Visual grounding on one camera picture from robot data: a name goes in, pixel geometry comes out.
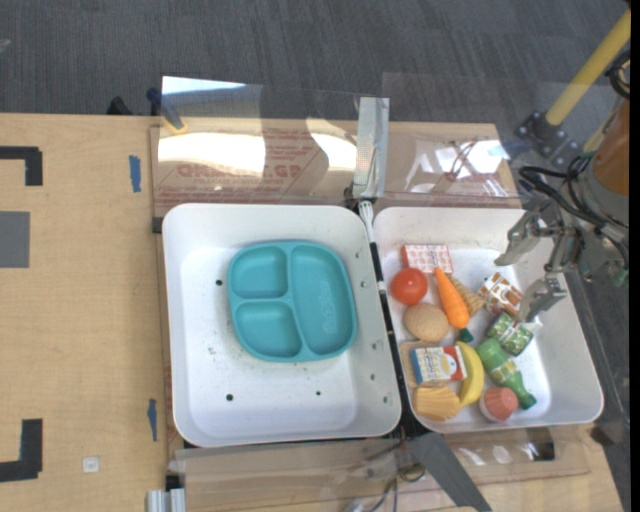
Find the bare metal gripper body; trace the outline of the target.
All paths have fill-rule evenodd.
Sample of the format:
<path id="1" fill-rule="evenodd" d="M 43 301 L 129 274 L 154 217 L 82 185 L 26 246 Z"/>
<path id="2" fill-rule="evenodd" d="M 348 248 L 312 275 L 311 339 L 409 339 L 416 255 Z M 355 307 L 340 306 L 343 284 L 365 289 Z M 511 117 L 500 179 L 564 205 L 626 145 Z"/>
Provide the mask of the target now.
<path id="1" fill-rule="evenodd" d="M 576 273 L 586 281 L 606 274 L 613 283 L 629 282 L 629 229 L 611 215 L 575 216 L 558 208 L 556 218 L 540 229 L 542 237 L 553 241 L 545 264 L 549 277 Z"/>

